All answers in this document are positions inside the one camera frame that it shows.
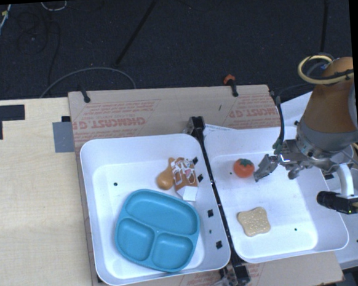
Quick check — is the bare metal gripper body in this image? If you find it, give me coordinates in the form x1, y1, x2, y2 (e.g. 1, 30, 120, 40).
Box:
276, 135, 336, 176

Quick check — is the orange toy tomato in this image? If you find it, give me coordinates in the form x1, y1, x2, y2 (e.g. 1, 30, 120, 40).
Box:
231, 157, 257, 180

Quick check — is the white plastic tray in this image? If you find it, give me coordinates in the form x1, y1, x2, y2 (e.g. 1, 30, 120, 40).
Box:
78, 129, 234, 286
202, 119, 352, 268

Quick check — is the thin black rod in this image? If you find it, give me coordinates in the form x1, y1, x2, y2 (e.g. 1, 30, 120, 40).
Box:
195, 125, 241, 272

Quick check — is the beige toy bread slice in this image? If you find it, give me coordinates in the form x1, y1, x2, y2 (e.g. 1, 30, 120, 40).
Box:
236, 205, 272, 238

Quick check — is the white paper sheet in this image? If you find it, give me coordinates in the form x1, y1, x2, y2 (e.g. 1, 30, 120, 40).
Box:
203, 120, 238, 135

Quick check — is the brown and white carton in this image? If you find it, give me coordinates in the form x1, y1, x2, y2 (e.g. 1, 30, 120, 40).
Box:
170, 155, 202, 204

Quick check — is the brown toy pear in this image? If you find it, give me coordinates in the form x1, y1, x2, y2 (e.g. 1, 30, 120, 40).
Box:
154, 156, 179, 192

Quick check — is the brown cardboard board red print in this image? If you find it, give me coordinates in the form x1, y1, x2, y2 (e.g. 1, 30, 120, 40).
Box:
67, 71, 346, 286

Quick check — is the blue divided plate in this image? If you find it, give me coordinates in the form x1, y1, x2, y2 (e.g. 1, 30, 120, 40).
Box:
109, 184, 205, 278

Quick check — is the black cylinder on white bracket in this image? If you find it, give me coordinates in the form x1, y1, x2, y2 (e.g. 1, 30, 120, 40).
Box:
314, 162, 358, 218

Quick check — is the black block with thin wires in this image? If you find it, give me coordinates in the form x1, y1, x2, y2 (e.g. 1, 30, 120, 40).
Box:
181, 115, 207, 137
230, 262, 252, 286

